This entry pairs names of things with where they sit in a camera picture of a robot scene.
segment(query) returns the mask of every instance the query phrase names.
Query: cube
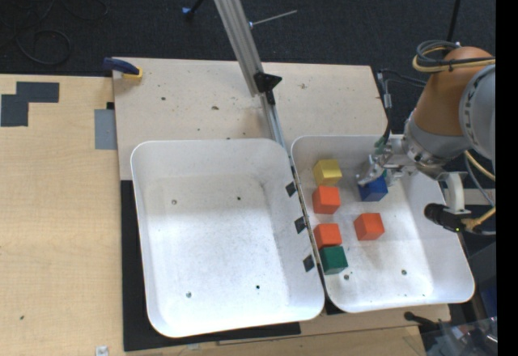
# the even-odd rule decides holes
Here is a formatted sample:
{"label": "cube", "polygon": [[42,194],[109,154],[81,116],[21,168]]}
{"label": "cube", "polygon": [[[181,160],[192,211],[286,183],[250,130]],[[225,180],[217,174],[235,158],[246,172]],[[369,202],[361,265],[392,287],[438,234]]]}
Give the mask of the cube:
{"label": "cube", "polygon": [[338,274],[349,266],[347,264],[346,254],[343,251],[343,246],[341,245],[322,248],[319,254],[321,256],[322,270],[325,275]]}
{"label": "cube", "polygon": [[379,201],[382,197],[389,193],[383,175],[380,176],[378,179],[369,182],[368,184],[359,184],[358,190],[359,196],[362,198],[362,201],[364,202]]}
{"label": "cube", "polygon": [[315,214],[334,214],[340,207],[340,193],[334,186],[318,186],[312,195]]}
{"label": "cube", "polygon": [[342,171],[336,159],[321,159],[313,167],[317,185],[333,186],[342,178]]}
{"label": "cube", "polygon": [[356,236],[360,241],[373,241],[385,232],[381,215],[377,212],[361,214],[355,219],[354,224]]}
{"label": "cube", "polygon": [[325,247],[334,247],[342,243],[342,234],[337,223],[321,223],[313,230],[315,236],[316,247],[318,249]]}

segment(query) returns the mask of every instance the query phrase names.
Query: black clamp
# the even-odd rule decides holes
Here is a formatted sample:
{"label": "black clamp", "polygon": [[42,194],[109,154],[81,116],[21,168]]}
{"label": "black clamp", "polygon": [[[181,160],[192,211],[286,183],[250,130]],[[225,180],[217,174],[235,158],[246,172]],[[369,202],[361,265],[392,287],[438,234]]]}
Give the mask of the black clamp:
{"label": "black clamp", "polygon": [[253,79],[256,82],[257,90],[260,93],[266,94],[266,100],[268,101],[268,103],[275,104],[274,88],[281,82],[282,77],[257,72],[253,75]]}

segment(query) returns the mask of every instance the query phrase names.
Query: cable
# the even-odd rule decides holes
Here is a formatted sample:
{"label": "cable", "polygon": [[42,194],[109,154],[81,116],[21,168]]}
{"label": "cable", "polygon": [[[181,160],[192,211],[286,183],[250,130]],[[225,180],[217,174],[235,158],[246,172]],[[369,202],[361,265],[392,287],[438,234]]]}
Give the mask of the cable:
{"label": "cable", "polygon": [[466,225],[466,230],[469,232],[473,232],[474,234],[480,233],[474,230],[475,227],[478,227],[480,224],[484,223],[488,218],[492,217],[496,213],[496,206],[491,207],[485,214],[478,218],[464,218],[462,219],[462,223]]}
{"label": "cable", "polygon": [[[397,78],[393,78],[393,77],[385,78],[384,74],[386,74],[386,73],[394,74],[397,76]],[[381,89],[383,91],[383,103],[384,103],[383,107],[385,109],[385,115],[387,117],[387,127],[383,133],[383,141],[384,141],[384,144],[386,144],[389,141],[390,134],[392,133],[392,123],[393,123],[392,98],[389,93],[389,83],[394,82],[394,83],[411,85],[413,87],[425,87],[427,82],[425,80],[420,80],[417,78],[411,78],[411,77],[407,77],[405,75],[401,75],[398,72],[396,72],[394,70],[389,70],[389,69],[378,70],[377,79],[378,79],[378,83],[380,84]]]}
{"label": "cable", "polygon": [[424,73],[437,73],[439,71],[452,71],[460,67],[488,66],[496,62],[494,57],[463,58],[460,60],[443,60],[427,57],[429,53],[458,48],[460,48],[460,45],[449,41],[424,41],[417,47],[417,54],[412,61],[412,66],[417,71]]}
{"label": "cable", "polygon": [[468,157],[467,157],[466,155],[464,156],[464,163],[465,163],[465,166],[466,166],[466,170],[468,171],[469,177],[471,178],[471,180],[473,181],[473,183],[475,184],[475,186],[477,187],[477,189],[480,191],[480,193],[484,196],[484,198],[486,199],[486,201],[487,201],[491,206],[495,206],[495,203],[493,202],[493,200],[492,200],[492,199],[490,198],[490,196],[486,193],[486,191],[484,190],[484,188],[480,185],[480,182],[478,182],[477,177],[474,175],[473,170],[471,169],[471,166],[470,166],[470,164],[469,164]]}
{"label": "cable", "polygon": [[[95,21],[98,19],[101,19],[106,16],[108,13],[108,5],[104,3],[102,0],[95,0],[102,6],[102,11],[100,15],[94,16],[94,17],[86,17],[83,15],[79,15],[77,12],[74,12],[70,6],[66,4],[65,0],[12,0],[11,5],[18,9],[22,10],[23,14],[21,14],[21,18],[18,18],[20,15],[16,15],[14,21],[12,23],[7,22],[7,20],[4,18],[3,15],[0,14],[0,23],[3,24],[4,27],[9,28],[12,30],[12,34],[9,35],[8,39],[5,40],[3,43],[0,44],[0,48],[9,44],[10,42],[14,42],[21,53],[25,55],[30,60],[37,62],[38,64],[46,65],[46,66],[55,66],[58,64],[63,63],[66,61],[71,54],[72,50],[72,44],[70,41],[70,38],[61,31],[53,30],[53,29],[41,29],[37,28],[49,15],[50,11],[53,9],[54,4],[56,1],[59,1],[62,6],[71,13],[75,18],[86,20],[86,21]],[[37,5],[41,3],[49,2],[49,5],[46,7],[46,9],[41,12],[37,9]],[[22,45],[21,35],[24,32],[27,32],[31,28],[37,28],[36,31],[33,34],[33,46],[36,45],[36,43],[41,40],[44,37],[57,40],[61,43],[63,43],[66,47],[65,55],[58,57],[55,61],[46,61],[42,60],[34,55],[31,55],[26,47]]]}
{"label": "cable", "polygon": [[495,175],[487,171],[467,150],[464,152],[464,155],[469,160],[469,162],[474,165],[482,174],[484,174],[489,179],[496,181]]}

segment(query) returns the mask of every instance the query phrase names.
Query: yellow cube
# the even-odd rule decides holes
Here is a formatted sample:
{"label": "yellow cube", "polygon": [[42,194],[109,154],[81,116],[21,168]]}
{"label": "yellow cube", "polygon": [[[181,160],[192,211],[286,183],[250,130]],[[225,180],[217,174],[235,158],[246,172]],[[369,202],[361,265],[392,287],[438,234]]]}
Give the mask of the yellow cube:
{"label": "yellow cube", "polygon": [[313,167],[317,185],[334,185],[342,178],[342,171],[336,159],[321,159]]}

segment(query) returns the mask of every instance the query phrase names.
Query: white tray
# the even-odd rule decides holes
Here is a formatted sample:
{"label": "white tray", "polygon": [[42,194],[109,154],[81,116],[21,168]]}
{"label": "white tray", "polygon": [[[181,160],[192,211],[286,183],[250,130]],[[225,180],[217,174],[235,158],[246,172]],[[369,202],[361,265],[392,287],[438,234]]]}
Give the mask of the white tray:
{"label": "white tray", "polygon": [[147,312],[168,337],[309,320],[324,306],[287,152],[269,139],[144,142],[131,156]]}
{"label": "white tray", "polygon": [[[378,138],[304,136],[291,148],[311,227],[337,223],[342,234],[349,266],[324,276],[329,298],[344,312],[469,300],[474,281],[458,235],[423,214],[428,203],[444,203],[437,182],[419,173],[401,178],[380,201],[361,200],[355,175]],[[312,208],[312,168],[320,159],[337,159],[342,169],[342,205],[333,215]],[[381,214],[385,233],[379,239],[358,241],[353,221],[363,212]]]}

